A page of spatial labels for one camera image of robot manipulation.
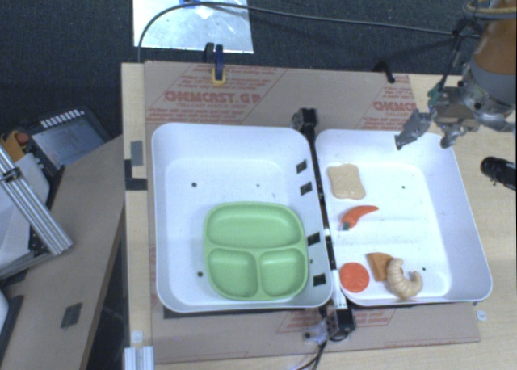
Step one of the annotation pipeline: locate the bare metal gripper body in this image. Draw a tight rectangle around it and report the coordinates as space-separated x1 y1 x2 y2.
432 86 517 132

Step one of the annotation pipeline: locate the beige bread slice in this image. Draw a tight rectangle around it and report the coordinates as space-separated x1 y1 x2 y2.
326 162 367 202

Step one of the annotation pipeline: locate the white plastic tray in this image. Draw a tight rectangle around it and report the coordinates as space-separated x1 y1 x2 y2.
314 128 494 308
150 121 334 314

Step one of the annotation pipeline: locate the orange chili pepper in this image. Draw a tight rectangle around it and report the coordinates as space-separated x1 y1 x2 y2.
339 204 380 233

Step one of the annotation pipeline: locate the thin black and white rod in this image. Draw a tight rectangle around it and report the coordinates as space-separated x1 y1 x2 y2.
303 120 349 313

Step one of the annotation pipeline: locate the beige croissant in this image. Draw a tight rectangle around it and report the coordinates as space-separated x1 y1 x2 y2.
386 257 424 301

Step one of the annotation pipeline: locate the brown cardboard board red print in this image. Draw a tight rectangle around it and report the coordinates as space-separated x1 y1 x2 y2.
143 60 482 365

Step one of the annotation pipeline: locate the orange round slice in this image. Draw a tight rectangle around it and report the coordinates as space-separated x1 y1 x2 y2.
338 261 371 293

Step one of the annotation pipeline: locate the green divided plate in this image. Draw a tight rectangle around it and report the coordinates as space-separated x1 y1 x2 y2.
202 200 309 302

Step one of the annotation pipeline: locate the black cylinder on white bracket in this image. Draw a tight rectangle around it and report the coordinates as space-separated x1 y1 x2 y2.
480 156 517 192

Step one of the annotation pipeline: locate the black block with thin wires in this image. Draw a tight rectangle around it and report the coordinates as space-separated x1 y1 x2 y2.
322 305 357 342
291 107 321 132

